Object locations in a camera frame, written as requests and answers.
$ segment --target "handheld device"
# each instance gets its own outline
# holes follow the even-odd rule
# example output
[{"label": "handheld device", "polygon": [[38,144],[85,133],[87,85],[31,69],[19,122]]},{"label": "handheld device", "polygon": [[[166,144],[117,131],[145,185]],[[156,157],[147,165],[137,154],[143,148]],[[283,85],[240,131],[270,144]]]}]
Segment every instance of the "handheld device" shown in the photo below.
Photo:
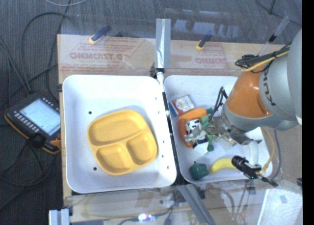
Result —
[{"label": "handheld device", "polygon": [[60,152],[60,110],[56,100],[33,93],[6,110],[5,120],[32,145],[50,154]]}]

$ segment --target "yellow cable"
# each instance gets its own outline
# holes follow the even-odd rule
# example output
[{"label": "yellow cable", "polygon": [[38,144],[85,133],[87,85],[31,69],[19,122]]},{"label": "yellow cable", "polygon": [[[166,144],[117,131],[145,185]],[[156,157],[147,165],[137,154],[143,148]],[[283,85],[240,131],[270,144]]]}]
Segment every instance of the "yellow cable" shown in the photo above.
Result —
[{"label": "yellow cable", "polygon": [[251,70],[254,70],[255,68],[267,63],[267,62],[270,62],[271,60],[277,58],[277,57],[280,57],[280,56],[283,56],[285,54],[287,54],[289,51],[285,51],[285,52],[282,52],[281,54],[278,54],[277,56],[273,56],[273,57],[270,57],[269,59],[266,59],[264,61],[261,61],[261,62],[258,62],[257,64],[251,66],[250,68],[241,68],[241,71],[244,71],[244,72],[247,72],[247,71],[251,71]]},{"label": "yellow cable", "polygon": [[275,143],[274,143],[273,138],[271,137],[271,135],[269,134],[269,132],[268,132],[265,128],[262,127],[262,130],[263,130],[263,131],[266,133],[266,135],[268,136],[268,138],[269,138],[269,140],[270,140],[270,142],[271,142],[272,149],[271,149],[271,154],[270,154],[270,156],[269,156],[269,159],[267,160],[266,164],[262,167],[262,169],[259,171],[259,174],[262,174],[262,173],[264,173],[264,172],[267,170],[267,168],[268,168],[268,166],[269,166],[271,160],[273,159],[273,157],[274,157],[274,155],[275,155]]}]

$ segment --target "yellow banana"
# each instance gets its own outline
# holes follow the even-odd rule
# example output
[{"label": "yellow banana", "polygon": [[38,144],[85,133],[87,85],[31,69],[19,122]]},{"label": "yellow banana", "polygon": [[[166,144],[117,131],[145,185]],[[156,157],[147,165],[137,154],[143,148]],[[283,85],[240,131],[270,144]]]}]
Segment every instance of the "yellow banana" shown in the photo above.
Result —
[{"label": "yellow banana", "polygon": [[231,163],[231,158],[221,158],[221,159],[216,160],[211,165],[209,171],[211,173],[216,173],[225,168],[236,169],[234,165],[232,165]]}]

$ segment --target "yellow plate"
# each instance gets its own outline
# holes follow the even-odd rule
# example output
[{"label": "yellow plate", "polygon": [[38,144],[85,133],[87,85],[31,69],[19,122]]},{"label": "yellow plate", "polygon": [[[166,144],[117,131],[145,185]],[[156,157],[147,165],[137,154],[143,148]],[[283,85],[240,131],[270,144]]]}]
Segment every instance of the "yellow plate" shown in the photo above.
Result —
[{"label": "yellow plate", "polygon": [[111,175],[141,168],[157,155],[157,144],[145,119],[133,110],[101,116],[90,123],[87,139],[98,165]]}]

